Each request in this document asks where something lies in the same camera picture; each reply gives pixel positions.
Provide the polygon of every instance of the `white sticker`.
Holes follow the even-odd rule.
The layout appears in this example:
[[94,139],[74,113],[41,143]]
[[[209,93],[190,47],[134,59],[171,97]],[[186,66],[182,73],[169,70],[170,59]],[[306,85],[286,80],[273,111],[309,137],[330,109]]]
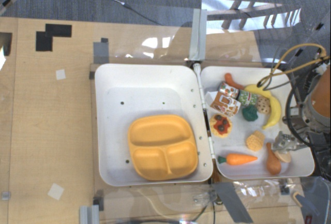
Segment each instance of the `white sticker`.
[[66,78],[66,72],[64,69],[59,69],[56,71],[56,79],[57,80],[64,80]]
[[64,188],[60,185],[53,184],[51,189],[48,192],[48,195],[56,200],[60,200],[63,194]]

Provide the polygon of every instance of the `yellow banana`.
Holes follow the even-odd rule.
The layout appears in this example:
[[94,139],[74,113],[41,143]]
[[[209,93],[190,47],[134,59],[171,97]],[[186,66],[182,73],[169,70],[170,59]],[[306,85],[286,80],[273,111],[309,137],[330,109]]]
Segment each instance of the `yellow banana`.
[[274,126],[279,122],[281,117],[281,106],[279,101],[274,96],[272,96],[270,91],[264,91],[262,87],[257,88],[256,84],[246,86],[245,91],[248,91],[253,94],[262,95],[270,100],[271,114],[267,123],[262,127],[262,129]]

